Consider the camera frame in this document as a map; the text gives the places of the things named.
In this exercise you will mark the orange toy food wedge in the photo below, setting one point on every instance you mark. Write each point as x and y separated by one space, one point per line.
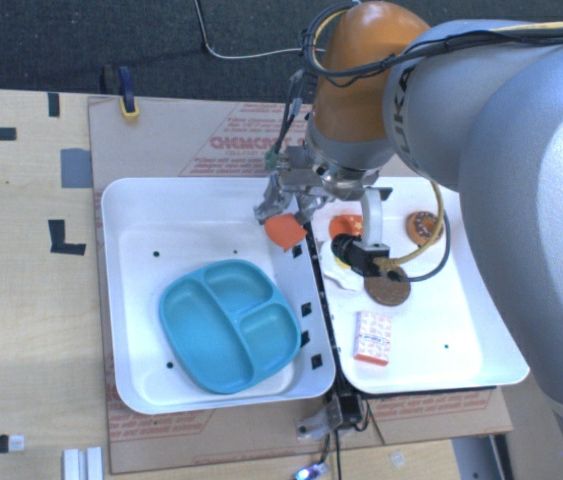
283 232

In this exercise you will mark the brown cardboard board red print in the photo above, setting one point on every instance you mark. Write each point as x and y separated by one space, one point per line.
161 138

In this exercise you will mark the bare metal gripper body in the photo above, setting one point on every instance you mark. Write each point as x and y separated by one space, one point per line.
306 175

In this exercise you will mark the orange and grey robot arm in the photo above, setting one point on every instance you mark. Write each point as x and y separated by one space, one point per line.
506 143

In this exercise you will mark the pink and white carton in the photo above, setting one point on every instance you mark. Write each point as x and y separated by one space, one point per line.
373 338

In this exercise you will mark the black cylinder on white bracket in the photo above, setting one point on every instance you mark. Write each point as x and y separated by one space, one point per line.
361 255

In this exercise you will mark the white plastic tray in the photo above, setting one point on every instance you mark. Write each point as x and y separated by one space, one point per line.
436 338
136 293

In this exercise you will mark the round brown biscuit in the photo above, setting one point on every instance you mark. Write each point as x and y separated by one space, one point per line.
386 292

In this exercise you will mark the red and orange pizza slice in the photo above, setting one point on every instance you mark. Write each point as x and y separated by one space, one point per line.
345 227

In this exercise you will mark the brown doughnut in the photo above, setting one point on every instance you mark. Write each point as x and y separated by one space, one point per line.
423 228

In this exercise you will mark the blue divided plate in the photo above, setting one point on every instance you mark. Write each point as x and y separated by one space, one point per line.
226 328

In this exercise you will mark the white fried egg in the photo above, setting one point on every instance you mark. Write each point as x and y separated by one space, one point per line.
341 277

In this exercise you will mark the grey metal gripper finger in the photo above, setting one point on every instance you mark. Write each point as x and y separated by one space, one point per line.
310 209
271 205

